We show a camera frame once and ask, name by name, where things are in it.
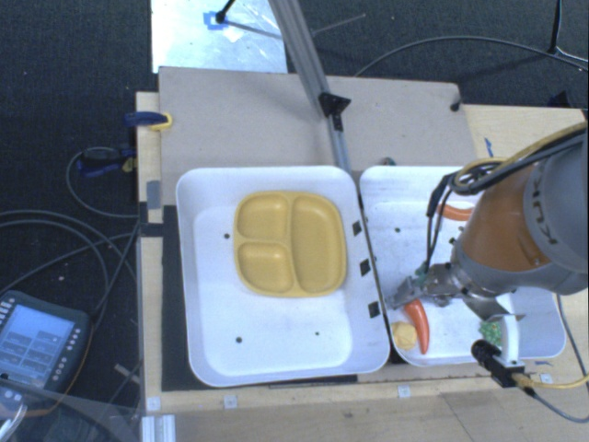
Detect thin black and white rod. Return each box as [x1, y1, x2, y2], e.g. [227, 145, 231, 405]
[352, 172, 393, 363]

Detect orange toy carrot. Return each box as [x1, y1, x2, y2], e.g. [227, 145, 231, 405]
[403, 297, 432, 355]

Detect white plastic tray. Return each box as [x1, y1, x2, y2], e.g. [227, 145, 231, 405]
[175, 165, 391, 389]
[358, 165, 567, 368]

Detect yellow lumpy toy food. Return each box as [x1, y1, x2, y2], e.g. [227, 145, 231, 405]
[390, 320, 419, 351]

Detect brown cardboard board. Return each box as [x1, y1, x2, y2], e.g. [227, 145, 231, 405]
[157, 65, 479, 208]

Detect yellow divided plate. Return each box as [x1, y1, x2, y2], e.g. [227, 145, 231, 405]
[233, 190, 347, 299]

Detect orange toy sausage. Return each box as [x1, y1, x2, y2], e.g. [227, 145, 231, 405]
[436, 203, 475, 223]

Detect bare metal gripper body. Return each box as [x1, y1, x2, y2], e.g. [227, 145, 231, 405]
[420, 263, 471, 304]

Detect black cylinder on white bracket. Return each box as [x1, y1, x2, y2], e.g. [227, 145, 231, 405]
[470, 292, 526, 389]

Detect green toy grapes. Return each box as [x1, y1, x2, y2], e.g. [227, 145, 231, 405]
[478, 320, 503, 345]

